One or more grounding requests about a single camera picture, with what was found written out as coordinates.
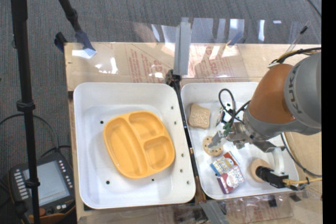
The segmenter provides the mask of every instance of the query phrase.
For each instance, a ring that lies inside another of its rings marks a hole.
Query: wooden table
[[[79,195],[78,163],[76,147],[76,131],[73,90],[83,82],[147,82],[164,83],[165,74],[173,69],[174,44],[160,43],[115,43],[93,42],[97,54],[88,59],[83,54],[82,44],[65,44],[66,76],[69,92],[69,114],[71,127],[72,161],[75,178],[77,219],[86,219],[85,223],[113,223],[126,221],[115,215],[114,210],[84,210]],[[182,77],[181,86],[192,82],[229,82],[260,81],[267,72],[268,64],[282,55],[287,44],[191,44],[188,75]],[[296,49],[320,47],[320,45],[297,45]],[[295,65],[304,55],[295,55],[286,59],[285,63]],[[322,174],[321,133],[305,136],[297,133],[286,133],[286,138],[294,156],[300,163],[316,174]],[[297,166],[300,180],[306,175]],[[291,218],[302,223],[323,223],[322,182],[311,183],[306,187],[309,198],[300,202],[290,200]],[[134,215],[144,221],[157,223],[174,223],[172,208],[135,210]],[[288,223],[287,216],[261,217],[265,223]],[[230,223],[240,223],[234,212],[227,215]]]

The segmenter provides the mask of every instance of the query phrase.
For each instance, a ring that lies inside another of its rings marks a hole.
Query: white tray
[[[188,119],[190,115],[190,106],[192,103],[197,103],[200,106],[210,109],[210,125],[208,129],[200,129],[188,126],[194,154],[196,158],[196,165],[200,176],[201,186],[203,191],[213,199],[228,199],[245,196],[264,195],[271,193],[279,193],[289,191],[288,188],[275,188],[269,183],[259,183],[255,181],[249,173],[249,164],[257,158],[267,161],[272,168],[274,168],[274,158],[272,153],[264,153],[254,145],[248,143],[245,147],[238,150],[232,142],[227,141],[223,146],[223,153],[231,151],[239,162],[239,168],[243,174],[245,181],[234,189],[229,194],[223,194],[219,183],[216,179],[215,172],[210,167],[210,164],[219,157],[209,156],[202,147],[203,139],[207,136],[214,136],[217,130],[223,130],[223,125],[215,127],[221,107],[218,100],[218,93],[221,89],[227,88],[230,90],[236,100],[237,109],[245,102],[252,98],[254,90],[257,86],[256,82],[229,82],[229,83],[190,83],[186,84],[181,89],[181,98],[184,106],[185,116]],[[221,94],[222,102],[231,103],[230,95],[227,92]],[[269,140],[276,146],[282,146],[280,136]],[[283,151],[283,161],[285,164],[285,171],[289,178],[298,180],[298,173],[293,160],[290,158],[286,150]]]
[[[173,88],[160,83],[86,82],[76,87],[73,100],[79,191],[86,205],[107,209],[180,204],[194,197],[194,175]],[[113,164],[104,144],[103,128],[109,119],[137,110],[151,111],[162,120],[176,155],[165,170],[130,179]]]

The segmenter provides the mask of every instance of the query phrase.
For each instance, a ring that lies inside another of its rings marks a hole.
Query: bread slice
[[[210,110],[193,103],[190,106],[189,126],[207,129],[210,123]]]

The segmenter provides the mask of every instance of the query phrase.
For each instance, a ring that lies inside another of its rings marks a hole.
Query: yellow plate
[[[135,111],[108,121],[105,146],[118,171],[128,178],[142,178],[169,167],[175,159],[173,141],[150,111]]]

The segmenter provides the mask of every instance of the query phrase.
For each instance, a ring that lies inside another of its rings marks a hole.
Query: gray fabric floor
[[[35,115],[45,119],[59,136],[61,145],[70,144],[69,113],[64,54],[54,45],[61,31],[75,41],[74,30],[66,20],[58,0],[28,1],[28,38]],[[321,44],[321,17],[308,0],[70,0],[79,14],[82,29],[93,41],[163,42],[152,35],[138,35],[134,24],[176,27],[182,18],[241,19],[245,22],[245,43],[288,44],[305,23],[310,27],[300,44]],[[311,0],[321,13],[321,0]],[[260,21],[265,20],[265,39],[258,39]],[[194,34],[192,42],[206,41]],[[13,48],[10,0],[0,0],[0,121],[18,113],[20,83],[16,50]],[[50,130],[35,120],[37,155],[54,146]],[[70,151],[61,150],[71,161]],[[23,117],[0,125],[0,177],[15,164],[27,162]],[[8,194],[0,188],[0,205]],[[75,223],[72,214],[62,223]],[[0,223],[19,224],[10,201],[0,207]]]

